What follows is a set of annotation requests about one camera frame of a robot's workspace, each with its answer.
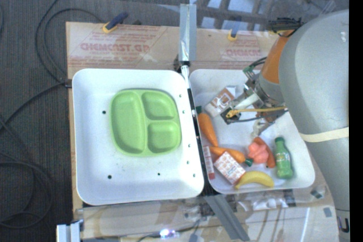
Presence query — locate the pink toy food lump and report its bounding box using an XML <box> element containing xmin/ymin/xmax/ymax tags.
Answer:
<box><xmin>247</xmin><ymin>141</ymin><xmax>269</xmax><ymax>164</ymax></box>

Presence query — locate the brown cardboard board red print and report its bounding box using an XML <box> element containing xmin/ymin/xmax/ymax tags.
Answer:
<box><xmin>65</xmin><ymin>22</ymin><xmax>338</xmax><ymax>239</ymax></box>

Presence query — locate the red and white packet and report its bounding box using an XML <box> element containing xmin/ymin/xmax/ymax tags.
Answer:
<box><xmin>202</xmin><ymin>146</ymin><xmax>216</xmax><ymax>180</ymax></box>

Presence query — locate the orange and white carton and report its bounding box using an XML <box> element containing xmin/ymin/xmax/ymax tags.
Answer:
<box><xmin>213</xmin><ymin>151</ymin><xmax>247</xmax><ymax>186</ymax></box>

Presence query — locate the white plastic tray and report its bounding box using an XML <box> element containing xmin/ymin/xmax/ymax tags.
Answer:
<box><xmin>71</xmin><ymin>67</ymin><xmax>205</xmax><ymax>206</ymax></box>
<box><xmin>188</xmin><ymin>69</ymin><xmax>316</xmax><ymax>195</ymax></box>

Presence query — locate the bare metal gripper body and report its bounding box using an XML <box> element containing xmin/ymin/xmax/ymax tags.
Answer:
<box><xmin>242</xmin><ymin>82</ymin><xmax>286</xmax><ymax>126</ymax></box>

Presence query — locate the yellow banana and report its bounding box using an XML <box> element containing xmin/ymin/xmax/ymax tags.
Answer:
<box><xmin>234</xmin><ymin>170</ymin><xmax>275</xmax><ymax>190</ymax></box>

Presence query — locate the orange carrot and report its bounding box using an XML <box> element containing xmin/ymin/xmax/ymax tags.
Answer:
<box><xmin>209</xmin><ymin>146</ymin><xmax>254</xmax><ymax>167</ymax></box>
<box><xmin>195</xmin><ymin>105</ymin><xmax>220</xmax><ymax>148</ymax></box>

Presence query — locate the green bottle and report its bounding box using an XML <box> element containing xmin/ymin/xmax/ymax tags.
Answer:
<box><xmin>273</xmin><ymin>137</ymin><xmax>294</xmax><ymax>180</ymax></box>

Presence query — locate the white and brown carton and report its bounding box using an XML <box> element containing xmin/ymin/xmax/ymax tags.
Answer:
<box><xmin>204</xmin><ymin>85</ymin><xmax>238</xmax><ymax>118</ymax></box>

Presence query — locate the green divided plate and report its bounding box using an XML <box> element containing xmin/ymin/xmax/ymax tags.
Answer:
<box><xmin>109</xmin><ymin>88</ymin><xmax>183</xmax><ymax>158</ymax></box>

